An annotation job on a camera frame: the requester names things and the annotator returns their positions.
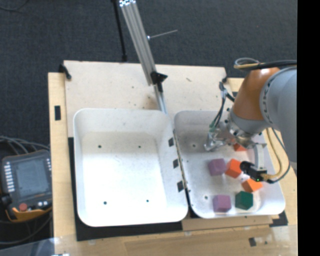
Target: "black pole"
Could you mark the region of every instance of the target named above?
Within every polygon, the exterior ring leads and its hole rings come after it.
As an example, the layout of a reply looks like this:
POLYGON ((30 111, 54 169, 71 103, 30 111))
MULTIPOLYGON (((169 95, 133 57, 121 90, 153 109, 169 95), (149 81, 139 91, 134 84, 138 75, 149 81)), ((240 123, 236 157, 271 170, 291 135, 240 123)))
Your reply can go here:
POLYGON ((119 13, 118 13, 118 6, 117 6, 117 0, 111 0, 113 3, 113 8, 114 8, 114 13, 115 13, 115 20, 116 24, 118 27, 119 31, 119 36, 120 36, 120 42, 121 42, 121 48, 122 48, 122 61, 126 62, 128 60, 126 49, 125 49, 125 42, 124 42, 124 37, 122 35, 122 30, 121 30, 121 24, 120 24, 120 18, 119 18, 119 13))

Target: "orange cube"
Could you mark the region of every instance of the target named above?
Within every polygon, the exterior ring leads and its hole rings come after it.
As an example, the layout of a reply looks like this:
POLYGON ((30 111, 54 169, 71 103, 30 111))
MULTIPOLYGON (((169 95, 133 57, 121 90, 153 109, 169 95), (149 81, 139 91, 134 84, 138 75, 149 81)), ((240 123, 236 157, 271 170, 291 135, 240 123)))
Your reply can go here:
POLYGON ((229 175, 233 178, 237 178, 241 173, 242 170, 240 169, 241 162, 232 158, 227 164, 226 164, 226 171, 225 174, 229 175))
POLYGON ((263 187, 262 182, 256 182, 252 178, 247 179, 245 182, 241 183, 244 191, 252 193, 263 187))
POLYGON ((245 147, 241 146, 238 143, 233 144, 233 148, 234 148, 234 151, 246 151, 247 150, 245 147))

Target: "purple cube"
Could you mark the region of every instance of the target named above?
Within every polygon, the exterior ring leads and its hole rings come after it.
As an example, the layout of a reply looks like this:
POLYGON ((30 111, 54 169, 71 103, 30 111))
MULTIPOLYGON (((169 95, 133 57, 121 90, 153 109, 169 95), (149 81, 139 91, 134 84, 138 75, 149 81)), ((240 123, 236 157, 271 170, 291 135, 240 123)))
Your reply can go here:
POLYGON ((213 210, 226 213, 231 209, 231 199, 227 194, 217 194, 213 197, 213 210))
POLYGON ((222 175, 227 170, 226 162, 223 158, 213 159, 208 163, 211 176, 222 175))

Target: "green block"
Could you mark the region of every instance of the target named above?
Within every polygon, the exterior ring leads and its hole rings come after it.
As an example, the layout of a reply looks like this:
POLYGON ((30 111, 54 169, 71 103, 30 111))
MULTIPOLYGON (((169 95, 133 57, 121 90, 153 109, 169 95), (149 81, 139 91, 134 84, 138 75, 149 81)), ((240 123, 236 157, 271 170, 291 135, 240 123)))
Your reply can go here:
POLYGON ((235 207, 243 210, 248 210, 253 205, 254 205, 253 194, 245 191, 240 191, 238 194, 235 195, 235 207))

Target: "empty white tray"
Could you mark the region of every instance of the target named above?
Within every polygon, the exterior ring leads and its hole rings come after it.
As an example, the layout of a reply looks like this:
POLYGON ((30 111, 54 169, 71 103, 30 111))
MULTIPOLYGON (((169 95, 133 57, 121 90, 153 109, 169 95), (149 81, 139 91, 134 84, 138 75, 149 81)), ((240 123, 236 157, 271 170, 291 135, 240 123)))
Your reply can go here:
POLYGON ((182 220, 188 203, 173 128, 159 110, 86 108, 74 115, 77 211, 88 226, 182 220))
MULTIPOLYGON (((175 115, 175 132, 191 208, 205 219, 280 214, 285 209, 285 198, 279 183, 263 182, 263 187, 253 192, 253 206, 243 210, 235 207, 235 196, 244 190, 241 183, 249 176, 244 173, 237 178, 225 174, 210 175, 208 163, 213 159, 223 158, 225 163, 232 158, 241 162, 255 162, 253 149, 236 152, 233 146, 226 145, 214 152, 205 151, 209 125, 216 115, 217 111, 181 111, 175 115), (213 198, 219 194, 229 195, 231 198, 232 208, 226 213, 214 212, 213 198)), ((226 118, 227 113, 224 112, 221 120, 226 118)), ((257 135, 253 141, 265 143, 263 135, 257 135)), ((263 153, 268 174, 275 174, 267 147, 263 149, 263 153)))

